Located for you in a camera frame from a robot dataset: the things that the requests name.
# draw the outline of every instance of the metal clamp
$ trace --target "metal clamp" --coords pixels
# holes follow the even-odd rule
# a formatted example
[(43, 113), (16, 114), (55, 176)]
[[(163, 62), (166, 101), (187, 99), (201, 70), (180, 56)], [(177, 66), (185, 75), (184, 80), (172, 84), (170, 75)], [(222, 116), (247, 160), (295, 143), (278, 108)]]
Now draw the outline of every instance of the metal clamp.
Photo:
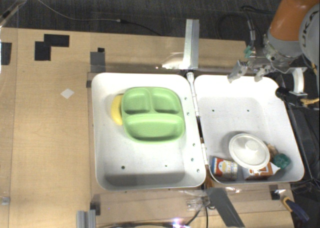
[(96, 210), (78, 211), (76, 213), (76, 228), (96, 228)]

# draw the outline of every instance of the wooden countertop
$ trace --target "wooden countertop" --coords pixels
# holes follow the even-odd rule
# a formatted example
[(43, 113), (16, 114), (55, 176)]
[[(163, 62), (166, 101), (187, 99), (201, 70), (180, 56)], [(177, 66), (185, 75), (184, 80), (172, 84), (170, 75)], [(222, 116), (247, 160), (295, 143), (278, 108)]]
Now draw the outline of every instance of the wooden countertop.
[[(69, 47), (52, 47), (50, 62), (34, 60), (35, 41), (43, 41), (44, 34), (70, 36)], [(106, 65), (157, 66), (171, 54), (182, 53), (184, 39), (2, 29), (4, 38), (12, 41), (12, 49), (17, 46), (18, 56), (9, 227), (76, 227), (76, 212), (88, 210), (91, 200), (86, 88), (90, 52), (105, 48)], [(244, 48), (244, 42), (200, 40), (199, 64), (232, 68)], [(3, 70), (14, 70), (14, 66), (11, 63)], [(65, 89), (74, 92), (68, 99), (61, 95)], [(1, 122), (7, 114), (0, 110)], [(282, 186), (292, 197), (289, 185)], [(241, 193), (230, 199), (246, 227), (293, 227), (291, 214), (267, 194), (259, 200), (243, 201)], [(210, 215), (209, 227), (225, 227), (216, 210)], [(192, 227), (205, 227), (205, 223), (201, 216)]]

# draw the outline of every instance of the metal bracket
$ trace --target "metal bracket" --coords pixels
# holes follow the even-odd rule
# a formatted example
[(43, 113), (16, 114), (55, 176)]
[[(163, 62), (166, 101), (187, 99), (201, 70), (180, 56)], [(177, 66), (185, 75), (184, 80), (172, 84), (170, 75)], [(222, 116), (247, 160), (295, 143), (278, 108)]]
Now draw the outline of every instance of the metal bracket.
[(194, 70), (199, 62), (199, 20), (186, 21), (183, 60), (180, 69)]
[(209, 188), (206, 193), (210, 199), (210, 206), (217, 209), (227, 227), (245, 226), (223, 188)]
[(94, 209), (76, 213), (76, 228), (96, 228), (96, 211)]

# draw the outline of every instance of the black cable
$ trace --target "black cable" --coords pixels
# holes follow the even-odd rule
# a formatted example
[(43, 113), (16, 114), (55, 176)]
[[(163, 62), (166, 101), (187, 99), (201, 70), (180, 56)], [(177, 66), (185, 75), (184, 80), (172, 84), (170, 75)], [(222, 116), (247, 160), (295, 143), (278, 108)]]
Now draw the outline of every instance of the black cable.
[(146, 26), (144, 25), (141, 25), (141, 24), (138, 24), (138, 23), (135, 23), (135, 22), (129, 22), (129, 21), (126, 21), (126, 20), (122, 20), (122, 19), (78, 19), (78, 18), (74, 18), (74, 17), (69, 17), (67, 15), (64, 15), (58, 11), (56, 11), (55, 9), (53, 9), (52, 7), (50, 7), (49, 5), (47, 5), (45, 2), (43, 2), (42, 0), (37, 0), (39, 3), (41, 3), (43, 6), (45, 6), (46, 8), (48, 8), (49, 10), (51, 10), (52, 12), (66, 18), (66, 19), (69, 19), (69, 20), (72, 20), (72, 21), (76, 21), (76, 22), (92, 22), (92, 21), (109, 21), (109, 22), (117, 22), (117, 23), (123, 23), (123, 24), (132, 24), (132, 25), (136, 25), (136, 26), (139, 26), (139, 27), (142, 27), (144, 29), (147, 29), (149, 31), (151, 31), (152, 33), (158, 35), (158, 36), (161, 36), (161, 34), (157, 33), (156, 31), (150, 29), (150, 28), (147, 28)]
[(298, 133), (298, 123), (297, 123), (297, 120), (296, 120), (296, 117), (295, 117), (295, 114), (294, 114), (294, 109), (293, 107), (290, 105), (290, 104), (286, 104), (286, 107), (287, 107), (287, 110), (288, 110), (288, 114), (289, 114), (289, 118), (290, 118), (290, 121), (291, 121), (291, 125), (293, 127), (293, 131), (294, 131), (294, 135), (295, 135), (295, 138), (296, 138), (296, 142), (298, 143), (298, 147), (299, 147), (299, 151), (303, 157), (303, 159), (305, 160), (306, 162), (306, 171), (308, 171), (308, 174), (311, 178), (311, 180), (314, 179), (314, 176), (313, 176), (313, 173), (310, 169), (310, 166), (309, 166), (309, 163), (308, 163), (308, 158), (307, 158), (307, 155), (306, 155), (306, 151), (305, 151), (305, 146), (303, 144), (303, 139), (301, 137), (301, 135)]
[(274, 12), (274, 11), (257, 9), (257, 8), (254, 8), (253, 6), (242, 6), (241, 9), (244, 9), (244, 10), (246, 10), (247, 12), (257, 13), (257, 14), (270, 14), (270, 15), (274, 15), (274, 14), (276, 13), (276, 12)]
[(224, 15), (221, 15), (216, 23), (215, 23), (215, 27), (214, 27), (214, 30), (215, 30), (215, 34), (216, 34), (216, 37), (218, 39), (222, 39), (222, 36), (220, 34), (220, 31), (219, 31), (219, 28), (220, 28), (220, 23), (227, 17), (239, 17), (239, 18), (242, 18), (244, 20), (247, 21), (247, 19), (242, 15), (242, 14), (224, 14)]
[(209, 227), (209, 216), (208, 216), (208, 209), (205, 207), (205, 216), (206, 216), (206, 228)]
[(251, 19), (251, 17), (249, 16), (248, 11), (247, 11), (245, 6), (240, 7), (240, 10), (243, 12), (243, 14), (245, 15), (245, 17), (247, 19), (247, 23), (248, 23), (249, 30), (250, 30), (250, 43), (249, 43), (249, 46), (251, 48), (253, 48), (254, 45), (255, 45), (255, 40), (256, 40), (255, 24), (254, 24), (253, 20)]
[(195, 215), (194, 215), (194, 217), (192, 217), (188, 222), (186, 222), (185, 224), (186, 225), (189, 225), (190, 223), (192, 223), (192, 221), (194, 220), (194, 219), (196, 219), (196, 217), (198, 216), (198, 214), (200, 213), (200, 211), (201, 211), (201, 209), (199, 210), (199, 211), (197, 211), (196, 213), (195, 213)]
[(308, 120), (308, 117), (306, 116), (306, 114), (304, 113), (304, 118), (305, 118), (305, 122), (307, 124), (307, 126), (309, 127), (309, 130), (313, 133), (313, 136), (315, 137), (316, 139), (316, 143), (315, 146), (317, 147), (318, 145), (318, 142), (319, 142), (319, 137), (317, 136), (314, 128), (312, 127), (312, 125), (310, 124), (309, 120)]
[(309, 69), (314, 70), (314, 68), (307, 62), (305, 55), (302, 54), (301, 56), (302, 56), (303, 63), (304, 63)]
[[(189, 225), (194, 219), (196, 219), (196, 217), (198, 216), (198, 214), (200, 213), (201, 209), (199, 211), (197, 211), (195, 213), (195, 215), (186, 223), (186, 225)], [(106, 225), (106, 226), (101, 226), (100, 228), (135, 228), (135, 227), (139, 227), (139, 226), (145, 226), (145, 225), (154, 225), (154, 226), (161, 226), (161, 227), (165, 227), (165, 228), (172, 228), (173, 224), (169, 223), (169, 222), (126, 222), (123, 224), (118, 224), (118, 225)]]
[(158, 36), (162, 36), (161, 34), (159, 34), (158, 32), (144, 26), (144, 25), (141, 25), (141, 24), (138, 24), (138, 23), (135, 23), (135, 22), (129, 22), (129, 21), (126, 21), (126, 20), (123, 20), (123, 19), (120, 19), (120, 23), (123, 23), (123, 24), (132, 24), (132, 25), (136, 25), (136, 26), (139, 26), (139, 27), (142, 27), (144, 29), (147, 29), (149, 31), (151, 31), (152, 33), (158, 35)]
[(320, 181), (318, 179), (312, 180), (311, 186), (315, 187), (316, 190), (320, 191)]
[(127, 222), (123, 224), (118, 225), (106, 225), (106, 226), (100, 226), (99, 228), (136, 228), (139, 226), (146, 226), (146, 225), (153, 225), (153, 226), (160, 226), (165, 228), (172, 228), (172, 223), (157, 223), (157, 222)]

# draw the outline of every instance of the label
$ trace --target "label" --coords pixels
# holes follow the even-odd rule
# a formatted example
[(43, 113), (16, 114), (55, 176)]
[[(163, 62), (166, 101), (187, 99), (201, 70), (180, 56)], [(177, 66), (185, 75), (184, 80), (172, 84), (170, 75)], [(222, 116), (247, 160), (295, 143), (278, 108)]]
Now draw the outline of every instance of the label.
[(225, 180), (236, 180), (238, 164), (229, 160), (214, 157), (212, 159), (211, 171), (214, 176)]
[(242, 171), (245, 180), (263, 180), (274, 175), (279, 169), (279, 167), (269, 162), (266, 167), (259, 170), (244, 168)]

